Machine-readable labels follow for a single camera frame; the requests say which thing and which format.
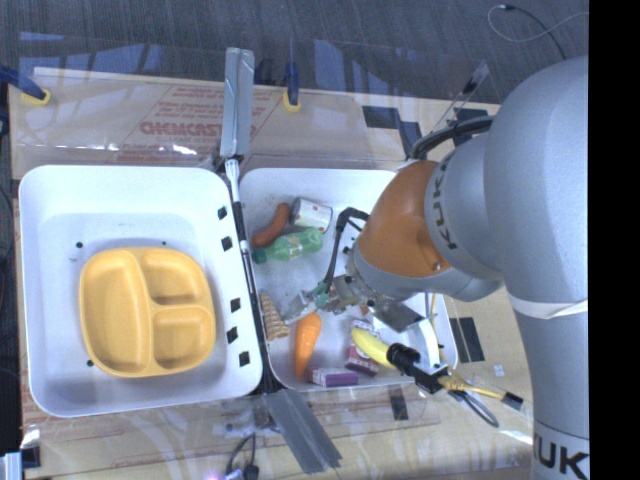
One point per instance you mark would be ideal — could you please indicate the white plastic tray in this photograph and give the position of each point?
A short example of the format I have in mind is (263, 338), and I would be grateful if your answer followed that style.
(300, 280)
(125, 203)

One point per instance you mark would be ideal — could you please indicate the red and white carton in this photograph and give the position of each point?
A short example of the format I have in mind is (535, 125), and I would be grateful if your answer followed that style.
(360, 363)

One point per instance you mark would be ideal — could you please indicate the orange carrot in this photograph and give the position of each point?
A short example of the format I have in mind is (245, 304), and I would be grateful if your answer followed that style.
(306, 343)

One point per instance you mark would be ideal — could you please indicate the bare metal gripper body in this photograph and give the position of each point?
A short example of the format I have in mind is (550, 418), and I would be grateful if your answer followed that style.
(356, 293)

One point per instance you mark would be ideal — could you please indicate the yellow divided plate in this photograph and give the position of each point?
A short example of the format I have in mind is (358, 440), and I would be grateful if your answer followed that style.
(115, 313)

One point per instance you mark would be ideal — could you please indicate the yellow banana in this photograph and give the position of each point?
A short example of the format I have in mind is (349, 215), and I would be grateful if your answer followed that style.
(372, 348)

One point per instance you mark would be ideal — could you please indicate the white can with orange print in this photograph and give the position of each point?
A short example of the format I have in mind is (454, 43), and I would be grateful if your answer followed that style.
(312, 214)

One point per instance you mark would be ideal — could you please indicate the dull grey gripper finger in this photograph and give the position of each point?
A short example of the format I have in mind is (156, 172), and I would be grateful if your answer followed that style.
(299, 308)

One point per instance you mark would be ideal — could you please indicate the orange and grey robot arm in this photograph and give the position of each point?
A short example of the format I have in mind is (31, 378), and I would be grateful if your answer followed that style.
(540, 168)

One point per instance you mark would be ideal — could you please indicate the tan ridged biscuit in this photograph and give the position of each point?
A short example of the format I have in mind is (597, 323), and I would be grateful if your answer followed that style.
(273, 318)

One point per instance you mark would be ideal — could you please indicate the black cylinder on white bracket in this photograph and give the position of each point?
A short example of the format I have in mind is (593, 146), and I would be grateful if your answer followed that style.
(403, 356)

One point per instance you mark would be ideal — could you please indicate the brown cardboard board, red print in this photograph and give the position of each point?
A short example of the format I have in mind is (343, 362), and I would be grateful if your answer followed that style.
(150, 118)

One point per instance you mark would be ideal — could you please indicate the green plastic bottle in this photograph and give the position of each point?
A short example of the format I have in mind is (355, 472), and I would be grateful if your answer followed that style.
(292, 247)

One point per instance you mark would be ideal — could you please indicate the purple and pink carton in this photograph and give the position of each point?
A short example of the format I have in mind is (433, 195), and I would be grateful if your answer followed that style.
(334, 378)

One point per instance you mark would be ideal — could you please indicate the brown toy sausage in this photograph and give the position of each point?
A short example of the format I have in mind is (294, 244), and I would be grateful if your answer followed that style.
(270, 230)

